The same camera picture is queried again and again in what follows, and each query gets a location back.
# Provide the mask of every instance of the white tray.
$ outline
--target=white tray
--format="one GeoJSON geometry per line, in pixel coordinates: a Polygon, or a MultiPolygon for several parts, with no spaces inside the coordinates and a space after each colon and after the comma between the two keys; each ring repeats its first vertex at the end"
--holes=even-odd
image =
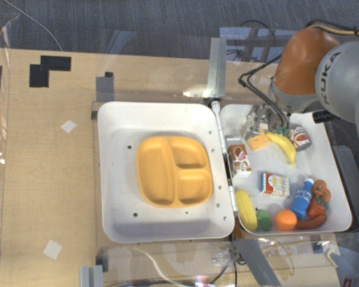
{"type": "MultiPolygon", "coordinates": [[[[250,105],[227,105],[221,110],[221,122],[227,147],[230,144],[240,143],[239,125],[245,122],[250,109],[250,105]]],[[[329,209],[326,211],[327,221],[319,228],[306,231],[282,232],[273,227],[268,232],[259,230],[248,232],[255,235],[271,236],[286,233],[309,234],[347,230],[351,225],[352,215],[324,125],[315,124],[311,114],[293,114],[290,121],[301,125],[312,141],[312,145],[308,149],[297,152],[295,166],[288,164],[288,158],[282,149],[273,142],[255,152],[251,151],[246,144],[252,173],[246,179],[233,180],[233,185],[236,189],[244,189],[251,197],[254,208],[267,210],[274,222],[275,215],[279,210],[291,206],[295,193],[303,187],[305,178],[322,179],[327,183],[327,188],[331,192],[329,209]],[[290,197],[286,199],[262,194],[260,192],[260,175],[263,172],[289,177],[290,197]]]]}
{"type": "Polygon", "coordinates": [[[102,217],[118,243],[220,239],[234,227],[226,171],[214,113],[198,104],[109,102],[98,113],[102,217]],[[145,138],[181,135],[208,153],[213,193],[197,206],[160,208],[141,196],[136,151],[145,138]]]}

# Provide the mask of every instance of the soda can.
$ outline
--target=soda can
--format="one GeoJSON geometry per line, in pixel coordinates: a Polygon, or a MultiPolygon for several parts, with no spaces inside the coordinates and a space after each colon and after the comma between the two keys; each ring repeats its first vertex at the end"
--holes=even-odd
{"type": "Polygon", "coordinates": [[[311,146],[311,141],[301,126],[291,128],[287,136],[293,143],[296,151],[301,151],[311,146]]]}

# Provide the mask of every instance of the blue bottle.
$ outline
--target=blue bottle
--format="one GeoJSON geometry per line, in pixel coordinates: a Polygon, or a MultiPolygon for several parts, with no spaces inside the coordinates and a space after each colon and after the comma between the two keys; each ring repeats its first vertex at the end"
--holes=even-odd
{"type": "Polygon", "coordinates": [[[298,219],[303,219],[306,216],[306,209],[311,201],[311,187],[314,184],[313,179],[305,179],[305,186],[297,191],[294,198],[294,203],[290,210],[292,210],[298,219]]]}

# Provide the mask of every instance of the wooden tabletop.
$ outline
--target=wooden tabletop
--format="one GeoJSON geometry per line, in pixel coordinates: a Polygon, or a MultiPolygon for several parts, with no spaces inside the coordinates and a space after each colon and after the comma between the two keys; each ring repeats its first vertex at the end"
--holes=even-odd
{"type": "MultiPolygon", "coordinates": [[[[79,286],[80,267],[93,266],[97,254],[91,119],[96,77],[113,72],[116,99],[198,102],[183,92],[206,86],[208,61],[0,49],[0,65],[2,80],[10,82],[8,90],[0,91],[0,97],[9,93],[7,152],[5,165],[0,166],[4,177],[0,287],[79,286]],[[71,57],[71,70],[50,71],[48,88],[31,88],[30,65],[39,65],[41,56],[71,57]],[[69,133],[61,128],[67,121],[76,125],[69,133]],[[60,246],[52,248],[56,259],[44,253],[49,241],[60,246]]],[[[227,64],[227,101],[255,102],[236,82],[253,67],[227,64]]],[[[271,66],[254,78],[265,92],[273,71],[271,66]]],[[[279,273],[290,268],[286,263],[279,273]]],[[[328,285],[337,283],[329,264],[317,270],[310,262],[308,271],[300,265],[295,272],[301,272],[302,279],[317,281],[308,275],[315,269],[325,273],[322,280],[328,285]]],[[[255,286],[247,266],[240,271],[255,286]]]]}

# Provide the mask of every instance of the orange plate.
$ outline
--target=orange plate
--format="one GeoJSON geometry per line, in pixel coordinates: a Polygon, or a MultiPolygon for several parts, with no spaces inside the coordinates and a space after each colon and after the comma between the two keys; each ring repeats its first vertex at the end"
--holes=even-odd
{"type": "Polygon", "coordinates": [[[186,207],[212,194],[208,155],[196,140],[155,136],[137,150],[137,178],[144,199],[157,207],[186,207]]]}

